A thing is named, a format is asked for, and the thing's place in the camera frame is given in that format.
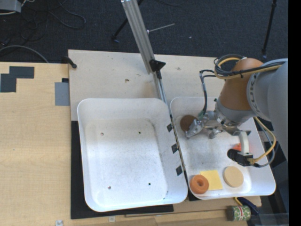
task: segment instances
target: black latch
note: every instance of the black latch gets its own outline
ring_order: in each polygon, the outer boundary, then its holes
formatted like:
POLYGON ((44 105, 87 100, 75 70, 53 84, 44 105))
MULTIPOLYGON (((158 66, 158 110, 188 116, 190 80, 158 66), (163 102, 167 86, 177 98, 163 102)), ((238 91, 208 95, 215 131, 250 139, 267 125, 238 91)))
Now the black latch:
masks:
POLYGON ((158 61, 158 60, 155 60, 155 59, 151 59, 150 60, 150 67, 151 67, 151 70, 153 72, 156 72, 157 74, 157 78, 158 79, 161 79, 162 76, 161 76, 161 72, 160 70, 164 67, 164 65, 166 65, 166 63, 164 62, 161 62, 161 61, 158 61))
POLYGON ((62 64, 70 64, 73 69, 76 69, 76 67, 77 67, 77 65, 68 56, 63 56, 61 63, 62 64))

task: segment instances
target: donut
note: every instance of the donut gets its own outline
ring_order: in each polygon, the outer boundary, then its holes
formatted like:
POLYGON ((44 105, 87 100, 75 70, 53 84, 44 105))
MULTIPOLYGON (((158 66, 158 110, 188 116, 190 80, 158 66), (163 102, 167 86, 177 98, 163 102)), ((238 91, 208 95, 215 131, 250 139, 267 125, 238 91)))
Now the donut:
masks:
POLYGON ((189 126, 193 123, 194 120, 197 120, 197 118, 193 115, 183 116, 180 121, 180 127, 182 131, 184 132, 189 131, 189 126))
POLYGON ((190 189, 195 194, 204 194, 209 188, 209 182, 203 175, 194 175, 190 182, 190 189))

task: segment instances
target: yellow sponge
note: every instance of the yellow sponge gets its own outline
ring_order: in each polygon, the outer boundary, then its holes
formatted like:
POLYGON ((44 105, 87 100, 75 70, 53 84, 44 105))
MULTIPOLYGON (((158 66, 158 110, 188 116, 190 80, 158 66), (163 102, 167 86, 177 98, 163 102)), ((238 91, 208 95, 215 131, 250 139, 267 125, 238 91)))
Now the yellow sponge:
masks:
POLYGON ((207 178, 209 182, 208 190, 222 189, 222 182, 217 170, 201 171, 200 174, 207 178))

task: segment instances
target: small white tray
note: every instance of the small white tray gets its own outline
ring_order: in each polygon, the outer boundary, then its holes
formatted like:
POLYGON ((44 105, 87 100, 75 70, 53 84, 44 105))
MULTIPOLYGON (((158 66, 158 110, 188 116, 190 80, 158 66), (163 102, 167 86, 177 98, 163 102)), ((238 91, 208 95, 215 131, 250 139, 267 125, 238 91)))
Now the small white tray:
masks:
POLYGON ((156 98, 78 105, 87 205, 105 212, 185 200, 187 184, 167 105, 156 98))
MULTIPOLYGON (((240 142, 238 136, 231 136, 227 132, 223 132, 218 134, 216 138, 209 139, 204 130, 190 139, 186 138, 180 127, 181 118, 188 114, 197 117, 203 106, 203 97, 177 97, 171 102, 171 113, 188 180, 194 175, 200 174, 201 171, 217 170, 222 183, 222 189, 208 190, 204 194, 192 193, 202 200, 273 194, 276 183, 270 166, 263 168, 243 167, 227 156, 227 151, 240 142), (228 166, 235 166, 243 173, 244 182, 240 187, 230 187, 223 180, 223 171, 228 166)), ((214 98, 208 98, 207 110, 213 111, 214 106, 214 98)), ((248 136, 250 152, 253 153, 254 158, 261 156, 264 149, 254 120, 249 119, 240 129, 251 131, 248 136)), ((267 158, 264 157, 258 163, 267 163, 267 158)))

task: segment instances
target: black tape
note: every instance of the black tape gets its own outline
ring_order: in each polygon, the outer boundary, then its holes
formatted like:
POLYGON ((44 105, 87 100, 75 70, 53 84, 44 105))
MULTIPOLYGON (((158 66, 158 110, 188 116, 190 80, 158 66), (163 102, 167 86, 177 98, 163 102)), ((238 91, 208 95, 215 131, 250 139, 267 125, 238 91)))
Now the black tape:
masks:
POLYGON ((178 146, 177 146, 177 144, 173 144, 172 146, 171 146, 171 149, 173 150, 173 154, 178 150, 178 146))
POLYGON ((34 67, 10 66, 9 74, 22 79, 34 78, 34 67))
POLYGON ((177 172, 177 175, 180 175, 180 174, 183 172, 181 166, 178 166, 175 170, 176 170, 176 172, 177 172))
POLYGON ((16 92, 17 78, 33 79, 34 67, 10 66, 9 73, 1 74, 0 92, 16 92))
POLYGON ((15 92, 17 79, 9 73, 1 74, 0 92, 15 92))
POLYGON ((167 126, 167 129, 168 129, 168 132, 171 132, 171 130, 173 129, 173 126, 171 123, 167 126))

